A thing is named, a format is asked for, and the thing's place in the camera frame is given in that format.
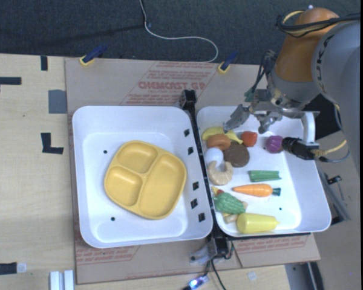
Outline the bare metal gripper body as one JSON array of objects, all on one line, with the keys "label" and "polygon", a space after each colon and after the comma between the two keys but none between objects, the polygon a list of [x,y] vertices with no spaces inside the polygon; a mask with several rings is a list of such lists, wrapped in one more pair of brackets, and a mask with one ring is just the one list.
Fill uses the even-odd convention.
[{"label": "bare metal gripper body", "polygon": [[273,123],[283,117],[296,117],[303,107],[304,103],[292,100],[277,89],[257,89],[249,110],[260,123]]}]

